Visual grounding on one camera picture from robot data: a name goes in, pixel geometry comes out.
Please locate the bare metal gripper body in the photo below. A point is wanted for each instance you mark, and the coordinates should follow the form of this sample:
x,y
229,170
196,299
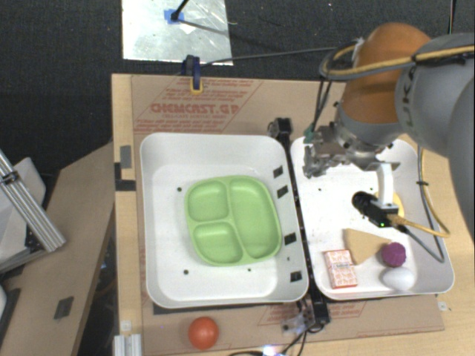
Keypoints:
x,y
335,147

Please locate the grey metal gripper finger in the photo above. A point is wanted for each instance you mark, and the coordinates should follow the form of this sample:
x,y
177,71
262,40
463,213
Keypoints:
x,y
308,161
323,164

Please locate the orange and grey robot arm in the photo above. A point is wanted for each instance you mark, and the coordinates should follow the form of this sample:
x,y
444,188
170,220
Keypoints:
x,y
426,117

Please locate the white plastic tray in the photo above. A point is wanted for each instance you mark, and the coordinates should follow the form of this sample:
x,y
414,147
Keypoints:
x,y
167,236
334,213

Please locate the thin black rod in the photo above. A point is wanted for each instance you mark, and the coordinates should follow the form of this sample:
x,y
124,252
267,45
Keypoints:
x,y
301,221

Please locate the green divided plate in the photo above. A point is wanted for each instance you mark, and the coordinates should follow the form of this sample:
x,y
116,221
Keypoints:
x,y
245,217

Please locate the tan pizza slice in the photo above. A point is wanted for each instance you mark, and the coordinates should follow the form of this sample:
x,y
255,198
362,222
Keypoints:
x,y
361,245

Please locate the brown cardboard board red print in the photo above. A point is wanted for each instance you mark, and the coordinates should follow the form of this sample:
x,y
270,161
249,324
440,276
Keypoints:
x,y
237,106

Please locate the red and white carton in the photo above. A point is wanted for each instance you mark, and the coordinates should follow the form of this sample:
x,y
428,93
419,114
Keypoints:
x,y
339,269

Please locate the purple round toy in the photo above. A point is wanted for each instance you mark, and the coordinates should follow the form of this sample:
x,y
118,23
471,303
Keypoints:
x,y
394,254

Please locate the white egg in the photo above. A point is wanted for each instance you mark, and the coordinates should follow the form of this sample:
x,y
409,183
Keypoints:
x,y
399,278

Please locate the orange ball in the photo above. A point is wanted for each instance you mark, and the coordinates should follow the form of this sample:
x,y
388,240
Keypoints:
x,y
203,333

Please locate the black cylinder on white bracket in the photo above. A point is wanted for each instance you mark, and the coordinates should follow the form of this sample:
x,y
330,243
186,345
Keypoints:
x,y
384,184

